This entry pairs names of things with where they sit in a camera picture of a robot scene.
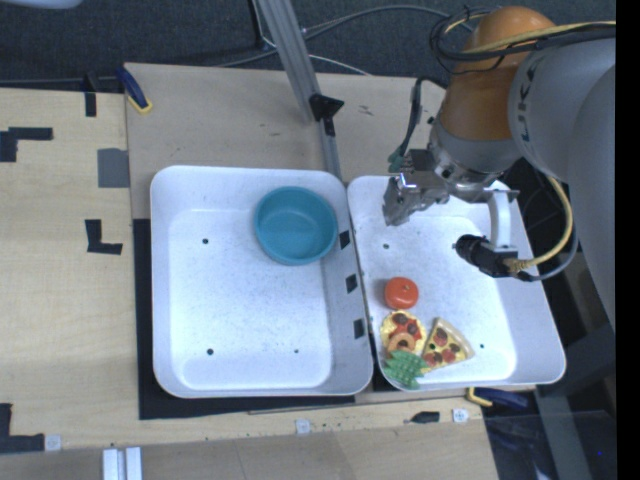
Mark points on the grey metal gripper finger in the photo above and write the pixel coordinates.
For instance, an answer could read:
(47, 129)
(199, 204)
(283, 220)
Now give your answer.
(395, 208)
(431, 199)

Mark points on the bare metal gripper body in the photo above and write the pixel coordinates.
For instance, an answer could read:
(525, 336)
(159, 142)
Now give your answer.
(425, 170)

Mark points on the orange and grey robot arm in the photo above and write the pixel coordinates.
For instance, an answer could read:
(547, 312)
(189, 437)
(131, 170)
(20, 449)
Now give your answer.
(560, 118)

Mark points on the red toy tomato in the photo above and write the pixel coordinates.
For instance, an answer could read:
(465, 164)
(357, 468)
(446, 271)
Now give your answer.
(401, 293)

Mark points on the white plastic tray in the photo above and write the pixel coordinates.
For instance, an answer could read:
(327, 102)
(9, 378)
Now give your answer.
(240, 308)
(450, 288)

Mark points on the teal bowl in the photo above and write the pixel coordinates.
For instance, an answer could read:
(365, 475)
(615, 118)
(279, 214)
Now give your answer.
(295, 228)

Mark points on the round yellow toy pizza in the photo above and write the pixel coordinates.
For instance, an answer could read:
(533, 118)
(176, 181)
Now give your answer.
(402, 330)

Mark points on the toy pizza slice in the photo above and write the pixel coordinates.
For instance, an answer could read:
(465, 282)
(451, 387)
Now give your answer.
(445, 345)

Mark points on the green toy leaf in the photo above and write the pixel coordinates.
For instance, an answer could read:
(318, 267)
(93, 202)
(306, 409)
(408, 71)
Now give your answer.
(404, 368)

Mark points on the pale wood board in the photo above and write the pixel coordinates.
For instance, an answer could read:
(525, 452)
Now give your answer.
(225, 118)

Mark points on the black cylinder on white bracket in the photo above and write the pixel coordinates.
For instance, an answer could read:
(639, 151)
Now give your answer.
(482, 255)

